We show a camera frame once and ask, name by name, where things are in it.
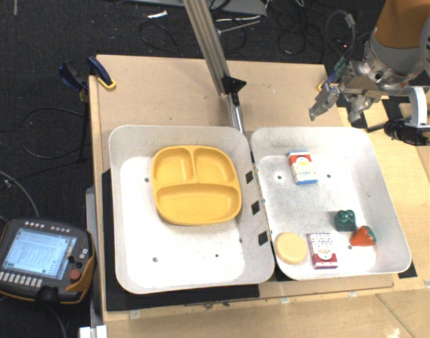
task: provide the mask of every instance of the red and white box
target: red and white box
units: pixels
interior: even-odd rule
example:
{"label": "red and white box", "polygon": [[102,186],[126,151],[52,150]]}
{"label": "red and white box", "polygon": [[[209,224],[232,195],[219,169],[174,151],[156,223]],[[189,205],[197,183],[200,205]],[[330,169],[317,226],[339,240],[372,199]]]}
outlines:
{"label": "red and white box", "polygon": [[297,185],[317,182],[317,174],[311,154],[306,151],[289,153],[288,162]]}
{"label": "red and white box", "polygon": [[331,233],[311,233],[307,235],[307,241],[314,269],[338,267]]}

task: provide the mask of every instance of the yellow disc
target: yellow disc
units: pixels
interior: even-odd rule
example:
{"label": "yellow disc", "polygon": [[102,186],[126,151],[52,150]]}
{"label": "yellow disc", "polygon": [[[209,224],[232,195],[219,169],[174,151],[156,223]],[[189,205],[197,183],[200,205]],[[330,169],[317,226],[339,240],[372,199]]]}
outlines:
{"label": "yellow disc", "polygon": [[279,234],[274,243],[276,255],[287,264],[298,264],[306,259],[306,241],[296,233]]}

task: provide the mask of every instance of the white tray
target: white tray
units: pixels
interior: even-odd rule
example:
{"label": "white tray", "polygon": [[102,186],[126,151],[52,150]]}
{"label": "white tray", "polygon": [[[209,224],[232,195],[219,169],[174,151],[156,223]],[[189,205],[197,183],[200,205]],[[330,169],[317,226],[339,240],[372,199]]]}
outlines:
{"label": "white tray", "polygon": [[[271,239],[282,232],[329,232],[338,268],[314,269],[310,254],[297,265],[276,257],[279,268],[294,280],[399,273],[411,254],[368,136],[353,127],[271,127],[251,138],[252,152],[265,200]],[[296,185],[287,154],[311,154],[318,182]],[[351,247],[351,232],[337,232],[334,216],[351,209],[356,225],[368,225],[376,245]]]}
{"label": "white tray", "polygon": [[[242,209],[226,223],[183,226],[157,213],[151,183],[156,152],[168,146],[205,145],[227,153],[242,191]],[[254,213],[259,190],[246,137],[232,127],[124,125],[109,138],[116,277],[134,294],[258,284],[274,271],[264,209]]]}

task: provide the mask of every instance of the wooden table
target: wooden table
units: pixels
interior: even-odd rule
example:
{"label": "wooden table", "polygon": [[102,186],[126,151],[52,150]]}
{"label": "wooden table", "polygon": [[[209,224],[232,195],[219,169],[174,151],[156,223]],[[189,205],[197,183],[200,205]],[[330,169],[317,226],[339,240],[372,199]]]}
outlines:
{"label": "wooden table", "polygon": [[[98,56],[116,81],[107,91],[90,77],[92,154],[97,236],[104,246],[102,173],[109,169],[108,138],[120,125],[228,126],[199,59]],[[322,65],[229,61],[233,77],[247,81],[240,103],[247,137],[260,127],[349,125],[331,109],[314,122],[308,108],[326,78]],[[381,104],[367,120],[386,117]],[[109,337],[430,337],[430,150],[419,151],[370,134],[405,232],[417,277],[367,275],[259,285],[260,299],[165,306],[136,311],[105,309],[104,255],[99,254],[102,319]]]}

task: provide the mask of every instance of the yellow plate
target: yellow plate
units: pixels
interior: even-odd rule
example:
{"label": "yellow plate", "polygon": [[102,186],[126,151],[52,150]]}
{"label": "yellow plate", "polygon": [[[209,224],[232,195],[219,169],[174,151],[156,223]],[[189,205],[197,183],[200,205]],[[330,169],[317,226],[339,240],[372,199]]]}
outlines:
{"label": "yellow plate", "polygon": [[159,215],[174,224],[222,223],[242,207],[232,160],[210,146],[170,146],[157,152],[152,189]]}

